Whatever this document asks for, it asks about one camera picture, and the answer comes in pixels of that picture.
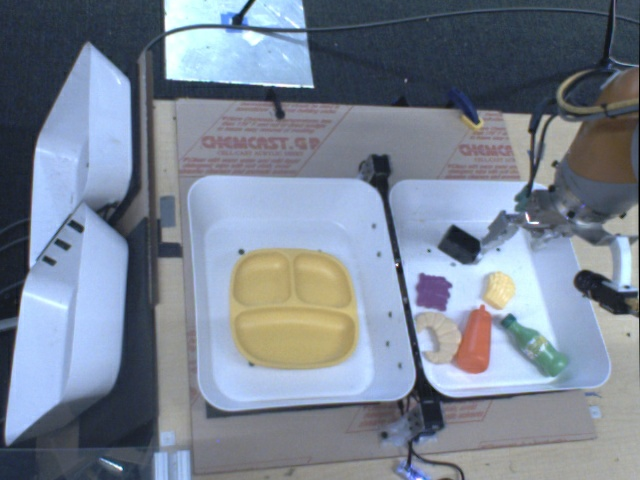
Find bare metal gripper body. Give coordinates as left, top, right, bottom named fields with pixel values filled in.
left=516, top=189, right=620, bottom=246

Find green bottle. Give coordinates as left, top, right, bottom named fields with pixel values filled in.
left=500, top=313, right=570, bottom=379

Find beige toy croissant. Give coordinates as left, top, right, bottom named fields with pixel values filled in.
left=414, top=311, right=463, bottom=365

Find brown cardboard board, red print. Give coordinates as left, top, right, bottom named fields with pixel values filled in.
left=174, top=98, right=599, bottom=475

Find thin black rod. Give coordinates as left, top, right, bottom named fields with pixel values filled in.
left=373, top=176, right=434, bottom=405

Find yellow toy fries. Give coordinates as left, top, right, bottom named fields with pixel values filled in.
left=481, top=270, right=517, bottom=311

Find purple grapes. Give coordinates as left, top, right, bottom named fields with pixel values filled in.
left=415, top=272, right=454, bottom=314

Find yellow divided plate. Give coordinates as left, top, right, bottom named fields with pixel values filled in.
left=228, top=247, right=360, bottom=370

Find orange bottle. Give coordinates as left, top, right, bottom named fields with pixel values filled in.
left=453, top=304, right=494, bottom=375

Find black box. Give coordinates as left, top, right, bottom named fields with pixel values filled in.
left=437, top=224, right=483, bottom=265

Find black cylinder on white bracket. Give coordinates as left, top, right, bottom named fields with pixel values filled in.
left=573, top=235, right=640, bottom=318

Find white plastic tray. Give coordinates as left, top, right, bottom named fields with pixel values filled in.
left=186, top=174, right=418, bottom=413
left=388, top=178, right=613, bottom=399

